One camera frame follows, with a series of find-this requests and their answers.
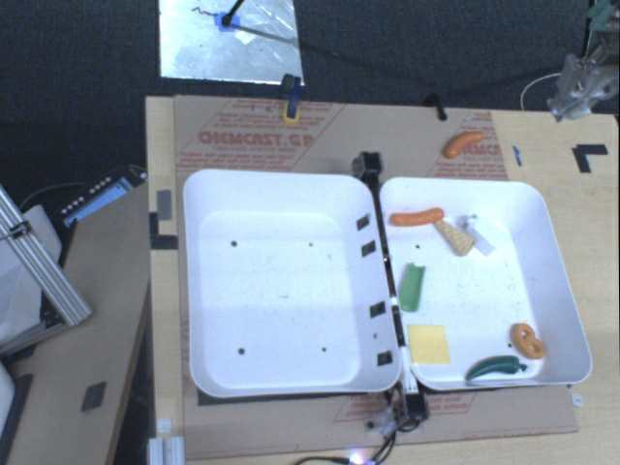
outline cardboard sheet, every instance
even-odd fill
[[[382,394],[217,400],[198,391],[188,369],[188,317],[182,188],[205,168],[348,173],[361,151],[379,151],[381,179],[397,175],[507,179],[488,112],[302,103],[299,122],[282,120],[273,100],[177,97],[174,100],[179,291],[185,449],[188,459],[375,447],[365,422],[386,407]],[[450,139],[484,131],[484,143],[448,160]],[[433,393],[430,419],[399,444],[522,436],[577,430],[565,387]]]

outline black clip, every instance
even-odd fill
[[[362,151],[351,164],[351,175],[362,182],[368,178],[377,179],[384,166],[381,161],[381,153]]]
[[[13,226],[9,229],[9,233],[3,236],[0,236],[0,241],[4,241],[5,239],[9,239],[12,237],[13,239],[19,239],[32,231],[32,226],[28,221],[22,221],[19,224]]]
[[[439,120],[445,121],[448,119],[448,115],[444,110],[444,105],[442,104],[442,101],[440,100],[437,93],[431,93],[430,95],[428,95],[426,97],[426,100],[422,102],[422,106],[434,107],[435,109],[437,109],[437,117],[439,117]]]

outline white plastic tray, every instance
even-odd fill
[[[417,312],[407,325],[443,326],[449,364],[412,364],[416,378],[438,389],[572,384],[590,373],[592,359],[543,197],[518,182],[394,178],[381,191],[387,242],[397,288],[408,263],[425,266]],[[461,228],[473,214],[508,237],[485,256],[474,248],[457,256],[434,226],[395,227],[395,212],[444,209],[445,221]],[[540,360],[523,357],[512,344],[511,326],[531,326],[546,347]],[[528,365],[514,375],[465,374],[487,357],[515,355]]]
[[[381,243],[360,181],[202,170],[185,183],[184,207],[190,368],[201,390],[366,392],[396,382]]]

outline silver metal frame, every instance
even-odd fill
[[[92,314],[88,303],[69,283],[58,263],[47,253],[2,185],[0,185],[0,239],[9,242],[66,326],[75,326]],[[45,323],[35,325],[9,343],[0,346],[0,355],[14,353],[19,347],[25,348],[58,330],[58,327],[46,328]]]

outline toy pretzel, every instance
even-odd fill
[[[546,349],[540,339],[537,339],[534,330],[527,324],[515,324],[511,332],[512,343],[525,357],[540,359],[544,357]]]

